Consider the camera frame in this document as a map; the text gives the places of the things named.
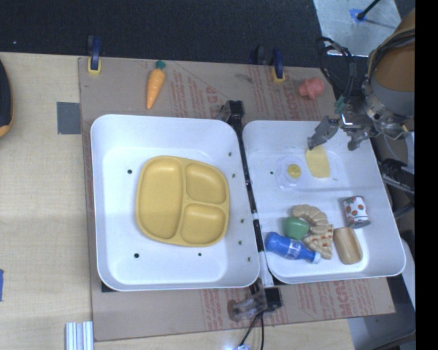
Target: carrot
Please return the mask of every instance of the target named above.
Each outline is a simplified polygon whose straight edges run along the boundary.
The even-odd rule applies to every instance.
[[[151,109],[155,100],[161,92],[162,85],[166,79],[166,74],[163,68],[166,64],[162,60],[158,60],[155,63],[155,69],[151,71],[147,78],[147,90],[146,90],[146,108]]]

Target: gray square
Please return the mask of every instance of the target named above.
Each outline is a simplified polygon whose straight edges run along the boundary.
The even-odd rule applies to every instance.
[[[321,34],[349,49],[352,55],[367,57],[401,22],[394,0],[380,0],[363,20],[358,20],[356,14],[373,1],[313,0]]]
[[[81,133],[79,103],[57,102],[57,131],[62,135]]]

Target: clamp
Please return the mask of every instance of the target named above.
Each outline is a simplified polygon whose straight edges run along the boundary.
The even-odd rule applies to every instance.
[[[260,312],[270,313],[283,306],[279,288],[265,288],[259,277],[250,285],[250,292],[249,298],[228,303],[228,315],[234,322],[251,319]]]
[[[257,46],[250,52],[248,56],[248,63],[251,65],[266,65],[266,57],[264,55],[264,47],[262,45]],[[276,47],[272,50],[272,59],[269,65],[272,66],[271,75],[274,82],[284,82],[284,58],[283,54]]]
[[[101,72],[101,59],[99,52],[101,50],[101,38],[90,35],[88,37],[88,72],[89,74],[99,74]]]

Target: blue clamp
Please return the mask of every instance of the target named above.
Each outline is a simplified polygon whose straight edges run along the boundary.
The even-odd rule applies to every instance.
[[[248,63],[252,65],[266,65],[266,56],[264,55],[264,48],[261,45],[257,46],[250,52],[248,56]],[[271,75],[274,82],[284,82],[284,58],[283,54],[278,48],[274,48],[272,50],[272,60],[269,65],[272,66]]]
[[[88,37],[88,72],[90,74],[99,74],[101,72],[101,59],[99,52],[101,51],[101,38],[99,36],[90,35]]]
[[[272,50],[272,65],[273,65],[273,72],[272,72],[273,80],[278,83],[284,82],[285,80],[284,58],[283,58],[283,54],[277,48],[274,48]]]

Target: yellow plate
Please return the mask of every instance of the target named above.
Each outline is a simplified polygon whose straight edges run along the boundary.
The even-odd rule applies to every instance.
[[[169,244],[209,246],[224,237],[229,192],[216,167],[173,156],[151,158],[139,176],[136,212],[140,230]]]

